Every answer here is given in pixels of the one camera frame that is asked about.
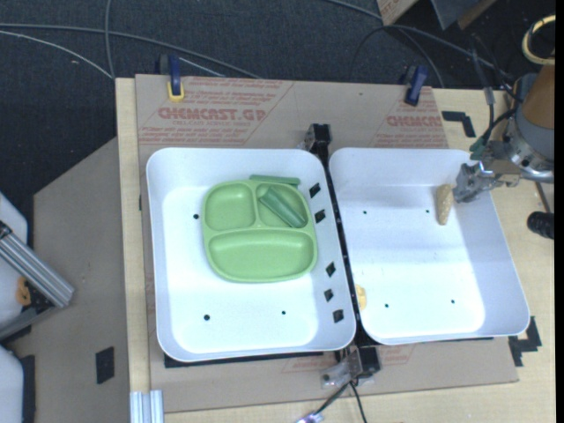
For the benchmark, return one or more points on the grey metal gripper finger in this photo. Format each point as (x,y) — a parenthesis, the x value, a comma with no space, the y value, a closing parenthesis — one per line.
(472,170)
(465,190)

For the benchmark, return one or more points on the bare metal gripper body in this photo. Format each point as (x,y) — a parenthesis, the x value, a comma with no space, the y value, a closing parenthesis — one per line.
(506,165)

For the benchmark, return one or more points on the tan toy cone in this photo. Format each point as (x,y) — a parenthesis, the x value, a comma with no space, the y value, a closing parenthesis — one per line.
(444,205)

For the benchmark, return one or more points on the white plastic tray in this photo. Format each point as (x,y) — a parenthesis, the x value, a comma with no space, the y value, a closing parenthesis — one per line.
(418,276)
(247,315)

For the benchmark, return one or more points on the thin black and white rod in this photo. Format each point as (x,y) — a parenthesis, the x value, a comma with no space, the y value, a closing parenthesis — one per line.
(341,232)

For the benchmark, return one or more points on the pale yellow toy food piece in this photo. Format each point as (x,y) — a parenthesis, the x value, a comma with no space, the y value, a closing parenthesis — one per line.
(361,298)

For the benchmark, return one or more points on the green toy bean pod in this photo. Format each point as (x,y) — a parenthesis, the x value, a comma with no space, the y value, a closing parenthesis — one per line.
(282,207)

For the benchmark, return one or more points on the green flat stick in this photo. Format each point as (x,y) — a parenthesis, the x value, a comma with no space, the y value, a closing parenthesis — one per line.
(275,179)

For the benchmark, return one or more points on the brown cardboard board red print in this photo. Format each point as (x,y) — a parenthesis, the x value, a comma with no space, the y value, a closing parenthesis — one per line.
(273,108)

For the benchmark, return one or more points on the green divided plate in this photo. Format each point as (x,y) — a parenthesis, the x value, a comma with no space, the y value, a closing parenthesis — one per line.
(260,254)

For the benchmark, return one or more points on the black cylinder on white bracket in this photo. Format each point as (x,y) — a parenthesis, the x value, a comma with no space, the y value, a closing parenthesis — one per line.
(543,224)

